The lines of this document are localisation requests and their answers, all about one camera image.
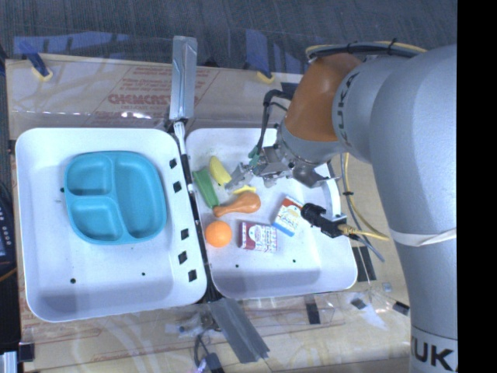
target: red and white box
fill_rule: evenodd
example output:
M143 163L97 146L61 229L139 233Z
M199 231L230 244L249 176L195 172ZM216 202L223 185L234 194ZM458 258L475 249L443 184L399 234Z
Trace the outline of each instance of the red and white box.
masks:
M276 228L258 222L240 223L240 247L274 253L278 249Z

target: yellow toy banana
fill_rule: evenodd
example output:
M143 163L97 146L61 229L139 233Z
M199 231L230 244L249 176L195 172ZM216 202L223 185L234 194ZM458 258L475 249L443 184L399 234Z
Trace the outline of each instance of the yellow toy banana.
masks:
M216 156L212 156L209 161L209 171L212 178L220 185L223 186L231 181L230 173L226 171L222 163Z

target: orange fruit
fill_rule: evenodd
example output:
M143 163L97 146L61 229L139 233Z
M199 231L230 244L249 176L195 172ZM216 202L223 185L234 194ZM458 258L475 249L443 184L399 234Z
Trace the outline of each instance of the orange fruit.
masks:
M225 247L231 241L232 236L230 226L224 221L211 222L205 228L205 239L214 247Z

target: blue divided plate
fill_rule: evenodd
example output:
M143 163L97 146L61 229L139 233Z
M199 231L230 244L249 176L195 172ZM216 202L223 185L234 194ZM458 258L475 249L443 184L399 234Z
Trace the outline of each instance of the blue divided plate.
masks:
M136 152L90 152L65 169L69 221L79 237L100 245L153 239L167 211L155 166Z

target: white tray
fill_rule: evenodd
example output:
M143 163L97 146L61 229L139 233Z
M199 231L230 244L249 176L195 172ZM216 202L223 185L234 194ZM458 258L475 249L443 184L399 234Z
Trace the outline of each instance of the white tray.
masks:
M190 168L193 172L208 167L210 157L216 155L231 173L239 162L249 161L247 154L259 136L260 129L248 128L205 128L193 131L186 139ZM275 138L276 131L268 129L264 145L272 145ZM221 218L231 226L234 238L238 237L240 221L271 224L286 195L302 203L325 206L320 188L309 189L296 180L279 180L268 189L264 187L262 179L254 178L251 185L257 188L257 194L261 197L261 208L256 213L233 213ZM334 181L329 185L336 187ZM201 224L206 228L216 218L196 186L194 189ZM214 184L214 189L222 204L233 197L217 184ZM338 211L340 206L335 205L334 213ZM278 231L277 236L276 253L240 249L237 239L232 239L224 248L207 244L207 256L219 292L236 299L263 298L341 291L355 283L356 261L350 241L345 236L331 239L303 219L293 237L281 231Z
M64 168L76 155L97 151L138 152L158 169L168 217L152 240L101 246L73 232L61 192ZM37 128L19 137L16 164L26 299L39 318L87 319L202 298L207 279L177 144L170 135L150 129ZM174 183L181 190L175 192Z

